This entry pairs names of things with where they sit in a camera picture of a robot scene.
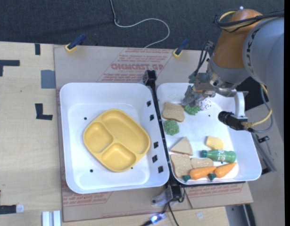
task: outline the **toy bottle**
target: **toy bottle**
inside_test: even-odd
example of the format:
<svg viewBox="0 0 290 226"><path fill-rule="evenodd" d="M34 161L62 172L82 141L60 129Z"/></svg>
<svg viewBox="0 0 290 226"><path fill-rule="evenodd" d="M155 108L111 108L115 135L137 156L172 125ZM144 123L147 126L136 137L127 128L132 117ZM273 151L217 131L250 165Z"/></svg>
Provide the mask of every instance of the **toy bottle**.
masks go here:
<svg viewBox="0 0 290 226"><path fill-rule="evenodd" d="M233 151L225 151L225 150L212 150L206 151L202 150L200 153L201 157L208 157L213 161L221 161L221 162L234 162L236 160L236 153Z"/></svg>

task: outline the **brown cardboard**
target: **brown cardboard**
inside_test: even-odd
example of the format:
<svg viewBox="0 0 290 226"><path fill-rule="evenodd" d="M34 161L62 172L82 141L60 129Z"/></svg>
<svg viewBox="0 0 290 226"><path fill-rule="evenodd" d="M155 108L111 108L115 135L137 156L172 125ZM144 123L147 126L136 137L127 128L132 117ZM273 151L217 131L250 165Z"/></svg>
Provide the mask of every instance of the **brown cardboard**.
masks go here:
<svg viewBox="0 0 290 226"><path fill-rule="evenodd" d="M97 194L72 192L64 176L64 155L60 119L59 91L70 82L140 82L146 70L157 73L156 86L166 82L188 82L197 68L200 51L184 50L179 58L171 49L111 48L78 46L68 53L64 46L54 47L58 131L62 179L63 220L108 218L156 213L163 207L152 206L151 198L164 187L124 190ZM203 65L200 72L206 70ZM187 197L173 210L187 210L252 202L247 183L186 188Z"/></svg>

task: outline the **toy bread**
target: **toy bread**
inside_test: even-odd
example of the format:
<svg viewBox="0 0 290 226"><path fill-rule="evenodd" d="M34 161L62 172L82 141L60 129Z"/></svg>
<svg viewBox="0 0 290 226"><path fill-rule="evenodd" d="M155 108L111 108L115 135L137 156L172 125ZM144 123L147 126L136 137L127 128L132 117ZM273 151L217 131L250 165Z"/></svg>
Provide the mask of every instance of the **toy bread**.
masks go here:
<svg viewBox="0 0 290 226"><path fill-rule="evenodd" d="M213 166L213 160L210 158L191 158L191 165L195 168L211 167Z"/></svg>
<svg viewBox="0 0 290 226"><path fill-rule="evenodd" d="M182 122L184 120L183 112L184 108L182 105L165 102L162 116L168 120L172 119L178 122Z"/></svg>
<svg viewBox="0 0 290 226"><path fill-rule="evenodd" d="M170 155L174 174L181 178L183 175L188 175L193 169L190 157L186 154L171 154Z"/></svg>
<svg viewBox="0 0 290 226"><path fill-rule="evenodd" d="M224 143L218 137L208 136L206 146L210 147L212 150L223 150Z"/></svg>
<svg viewBox="0 0 290 226"><path fill-rule="evenodd" d="M178 143L176 143L170 149L170 151L174 153L193 155L191 144L190 141L187 139L187 137L183 137Z"/></svg>

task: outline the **black carpet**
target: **black carpet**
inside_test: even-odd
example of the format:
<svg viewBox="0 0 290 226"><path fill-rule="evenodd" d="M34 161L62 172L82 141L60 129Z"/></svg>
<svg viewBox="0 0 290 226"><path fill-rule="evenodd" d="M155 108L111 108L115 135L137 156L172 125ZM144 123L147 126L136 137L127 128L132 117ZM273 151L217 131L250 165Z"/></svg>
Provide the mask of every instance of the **black carpet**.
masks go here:
<svg viewBox="0 0 290 226"><path fill-rule="evenodd" d="M284 0L113 0L120 25L146 18L163 20L170 36L150 48L178 47L185 38L188 49L217 42L221 30L216 14L240 6L260 13L284 10ZM0 41L68 44L84 33L84 45L143 48L167 35L166 26L148 21L132 28L113 23L109 0L0 0ZM247 90L247 110L262 103L258 84L247 79L238 90Z"/></svg>

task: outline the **yellow plate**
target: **yellow plate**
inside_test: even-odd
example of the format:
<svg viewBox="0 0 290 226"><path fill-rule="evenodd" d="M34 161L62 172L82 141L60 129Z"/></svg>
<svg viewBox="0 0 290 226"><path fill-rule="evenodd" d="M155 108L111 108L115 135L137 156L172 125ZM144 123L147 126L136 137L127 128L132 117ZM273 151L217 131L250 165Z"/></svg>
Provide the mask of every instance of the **yellow plate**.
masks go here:
<svg viewBox="0 0 290 226"><path fill-rule="evenodd" d="M106 168L122 172L135 165L149 150L148 133L124 111L111 109L85 129L83 141Z"/></svg>

